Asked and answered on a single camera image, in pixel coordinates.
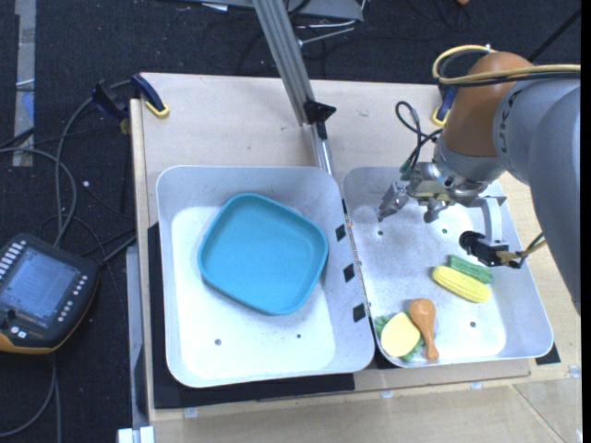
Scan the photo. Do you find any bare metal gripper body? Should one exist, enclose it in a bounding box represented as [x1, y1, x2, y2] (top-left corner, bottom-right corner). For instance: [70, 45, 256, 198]
[406, 160, 488, 209]

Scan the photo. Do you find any white plastic tray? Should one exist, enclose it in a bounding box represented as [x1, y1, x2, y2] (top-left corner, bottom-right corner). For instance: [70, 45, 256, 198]
[342, 165, 555, 369]
[155, 164, 376, 389]

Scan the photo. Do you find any thin black and white rod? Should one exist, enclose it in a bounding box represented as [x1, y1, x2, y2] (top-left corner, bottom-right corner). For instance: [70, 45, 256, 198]
[309, 122, 372, 313]

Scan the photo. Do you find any yellow corn cob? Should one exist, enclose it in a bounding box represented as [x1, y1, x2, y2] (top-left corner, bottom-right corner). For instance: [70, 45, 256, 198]
[431, 254, 494, 305]

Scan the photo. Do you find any orange chicken drumstick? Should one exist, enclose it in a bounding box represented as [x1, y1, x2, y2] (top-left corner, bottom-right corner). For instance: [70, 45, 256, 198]
[408, 297, 440, 362]

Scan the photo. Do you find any yellow and green toy food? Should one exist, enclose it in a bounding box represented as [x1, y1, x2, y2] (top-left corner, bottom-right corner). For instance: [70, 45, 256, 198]
[373, 310, 427, 365]

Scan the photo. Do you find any blue plate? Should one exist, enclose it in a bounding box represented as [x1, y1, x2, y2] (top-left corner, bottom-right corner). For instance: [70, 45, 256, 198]
[197, 192, 330, 317]

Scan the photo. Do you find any pale wood board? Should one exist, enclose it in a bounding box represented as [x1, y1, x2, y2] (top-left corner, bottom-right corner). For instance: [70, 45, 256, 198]
[129, 72, 582, 423]

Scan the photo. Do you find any black cylinder on white bracket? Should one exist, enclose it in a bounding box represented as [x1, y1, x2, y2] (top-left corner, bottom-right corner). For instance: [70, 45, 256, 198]
[458, 195, 511, 268]

